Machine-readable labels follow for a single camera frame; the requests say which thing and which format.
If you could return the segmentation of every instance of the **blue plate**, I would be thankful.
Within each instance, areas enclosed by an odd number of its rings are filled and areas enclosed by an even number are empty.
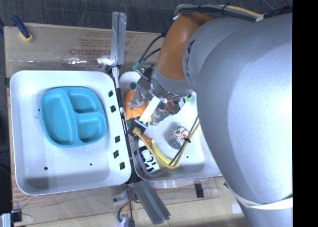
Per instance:
[[[91,144],[107,131],[103,106],[86,87],[55,87],[44,92],[40,113],[46,137],[59,147]]]

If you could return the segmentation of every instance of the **white tray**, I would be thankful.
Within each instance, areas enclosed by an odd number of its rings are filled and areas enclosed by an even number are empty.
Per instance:
[[[58,86],[84,86],[98,95],[107,119],[107,132],[100,141],[75,148],[60,148],[48,141],[39,102],[43,92]],[[125,134],[114,83],[108,75],[21,71],[10,80],[10,94],[15,175],[24,193],[43,195],[99,188],[129,179],[131,166]]]
[[[119,79],[122,92],[122,99],[125,102],[126,94],[130,89],[130,83],[137,83],[140,76],[136,72],[127,72],[122,74]],[[178,150],[172,148],[168,143],[169,137],[172,135],[177,126],[184,126],[188,130],[197,116],[196,94],[192,94],[192,100],[184,104],[182,109],[175,115],[169,116],[161,121],[157,126],[149,125],[145,131],[145,135],[155,140],[157,147],[161,152],[169,158],[173,158]],[[195,179],[205,177],[220,176],[221,172],[208,148],[206,140],[203,136],[201,127],[197,130],[192,138],[192,142],[187,145],[182,158],[180,159],[180,167],[174,170],[167,170],[158,177],[149,177],[141,171],[138,166],[135,155],[133,160],[137,174],[148,181],[172,181],[180,179]]]

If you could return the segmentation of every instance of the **small hole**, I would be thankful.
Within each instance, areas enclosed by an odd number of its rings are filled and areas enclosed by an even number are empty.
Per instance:
[[[116,111],[115,105],[111,106],[111,107],[110,107],[110,110],[111,110],[111,113],[113,113],[114,111]]]
[[[124,162],[121,162],[120,164],[119,164],[119,169],[124,169],[125,168],[125,163]]]
[[[113,154],[114,154],[114,158],[117,158],[119,156],[118,150],[116,150]]]

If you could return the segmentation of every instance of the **orange object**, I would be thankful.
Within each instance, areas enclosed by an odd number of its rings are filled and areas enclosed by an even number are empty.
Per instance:
[[[194,31],[210,20],[210,16],[199,12],[182,14],[176,19],[168,30],[157,59],[156,68],[161,75],[185,80],[182,68],[185,46]]]
[[[129,120],[131,118],[137,118],[140,117],[143,112],[145,111],[147,105],[148,105],[148,101],[145,102],[143,105],[141,105],[140,107],[134,107],[133,109],[130,109],[129,104],[134,95],[135,95],[135,88],[136,88],[136,84],[135,83],[131,83],[130,84],[130,90],[127,92],[126,95],[126,102],[125,102],[125,110],[126,110],[126,120]]]
[[[148,106],[148,101],[145,102],[143,105],[141,105],[140,107],[134,107],[132,110],[131,110],[131,117],[132,118],[137,118],[137,117],[140,117],[143,112],[145,111],[145,109],[147,108]]]
[[[147,136],[143,134],[143,137],[145,138],[146,142],[149,144],[151,142],[151,139]]]
[[[131,102],[131,100],[132,100],[133,97],[134,97],[134,94],[135,94],[135,90],[134,90],[134,89],[130,89],[130,90],[127,92],[127,95],[126,95],[126,104],[125,104],[126,120],[129,120],[129,119],[132,118],[132,116],[131,116],[131,109],[130,109],[128,103]]]

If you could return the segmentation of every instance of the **blue clamp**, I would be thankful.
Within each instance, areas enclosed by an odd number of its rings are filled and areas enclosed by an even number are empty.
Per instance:
[[[23,21],[17,15],[12,16],[12,21],[19,28],[19,35],[21,36],[21,38],[24,41],[29,42],[33,36],[26,29]]]

